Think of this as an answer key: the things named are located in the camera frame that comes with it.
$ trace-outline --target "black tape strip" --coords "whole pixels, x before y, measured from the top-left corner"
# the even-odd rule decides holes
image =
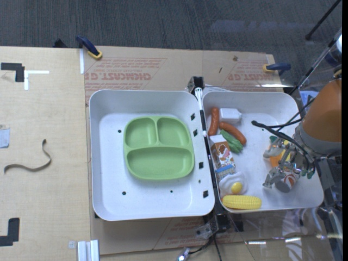
[[[16,82],[24,82],[24,67],[20,63],[1,63],[1,70],[16,71]]]
[[[12,237],[0,236],[0,246],[13,246]]]
[[[14,241],[19,241],[20,236],[20,219],[9,219],[7,236],[0,236],[0,246],[13,246]]]
[[[7,236],[12,237],[13,241],[18,241],[20,237],[20,219],[13,218],[9,219],[9,228]]]

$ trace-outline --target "milk carton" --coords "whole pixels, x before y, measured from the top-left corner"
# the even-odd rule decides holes
[[[228,142],[221,134],[210,136],[210,151],[215,164],[217,182],[235,173],[235,163]]]

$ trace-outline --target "white tray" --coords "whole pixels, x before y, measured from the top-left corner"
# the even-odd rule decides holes
[[[121,221],[202,216],[213,209],[212,178],[200,110],[193,95],[184,91],[101,90],[91,96],[89,106],[92,202],[100,218]],[[149,181],[137,179],[127,170],[123,130],[131,119],[147,115],[173,116],[188,127],[195,166],[186,177]]]
[[[265,125],[280,125],[288,122],[298,111],[294,99],[280,92],[209,92],[203,97],[204,114],[207,128],[210,126],[212,107],[237,108],[243,118],[236,127],[247,139],[246,146],[239,154],[233,154],[236,171],[242,171],[247,178],[248,190],[246,195],[257,196],[262,199],[261,209],[236,210],[227,209],[232,213],[248,213],[267,210],[314,208],[324,200],[324,192],[318,173],[311,179],[301,177],[289,193],[283,193],[275,187],[272,189],[262,186],[266,175],[271,169],[270,163],[263,158],[264,151],[270,145],[267,130],[255,127],[252,120]],[[282,129],[282,132],[293,136],[296,125]]]

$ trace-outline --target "metal leg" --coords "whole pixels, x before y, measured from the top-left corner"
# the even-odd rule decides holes
[[[318,21],[318,23],[313,27],[313,29],[305,36],[306,40],[309,40],[310,37],[313,35],[313,33],[317,30],[317,28],[322,24],[322,22],[329,16],[329,14],[336,8],[336,6],[341,2],[342,0],[337,0],[331,8],[324,14],[324,16],[321,18],[321,20]]]

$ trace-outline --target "gray carpet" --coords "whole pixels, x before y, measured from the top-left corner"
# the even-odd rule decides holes
[[[0,46],[95,45],[266,52],[294,83],[342,24],[336,0],[0,0]]]

